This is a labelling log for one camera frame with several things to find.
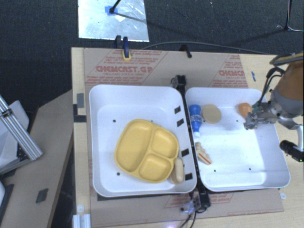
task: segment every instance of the blue mark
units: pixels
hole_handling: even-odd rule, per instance
[[[252,74],[253,81],[256,81],[255,73],[253,71],[251,71],[251,74]]]
[[[104,10],[107,13],[107,15],[115,15],[115,13],[118,13],[118,9],[117,8],[114,9],[114,13],[110,13],[110,8],[111,7],[112,6],[105,6]]]

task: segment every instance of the dark background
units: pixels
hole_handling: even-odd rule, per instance
[[[288,0],[144,0],[150,43],[191,40],[287,54],[303,50],[303,33],[285,27]],[[71,47],[112,48],[78,38],[77,0],[0,0],[0,94],[27,111],[71,89]],[[303,0],[290,25],[303,29]],[[159,46],[178,50],[180,45]],[[190,45],[194,51],[247,53]]]

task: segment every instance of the blue bottle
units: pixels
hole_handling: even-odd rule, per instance
[[[191,105],[189,107],[189,113],[193,137],[199,138],[201,126],[200,106],[198,104]]]

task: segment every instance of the yellow divided plate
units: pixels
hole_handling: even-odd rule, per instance
[[[123,130],[114,157],[126,173],[158,183],[170,176],[178,153],[179,143],[174,134],[152,122],[136,119]]]

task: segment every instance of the robotic hand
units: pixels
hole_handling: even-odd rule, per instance
[[[288,64],[284,71],[280,65]],[[244,127],[257,128],[258,124],[274,124],[278,121],[290,130],[297,130],[299,143],[295,145],[289,141],[282,141],[280,148],[295,160],[303,162],[303,126],[295,123],[293,118],[303,115],[303,52],[291,56],[275,57],[270,64],[275,67],[266,75],[261,98],[252,106],[252,113],[248,113]],[[262,102],[265,93],[274,77],[281,77],[275,89],[271,92],[271,99]]]

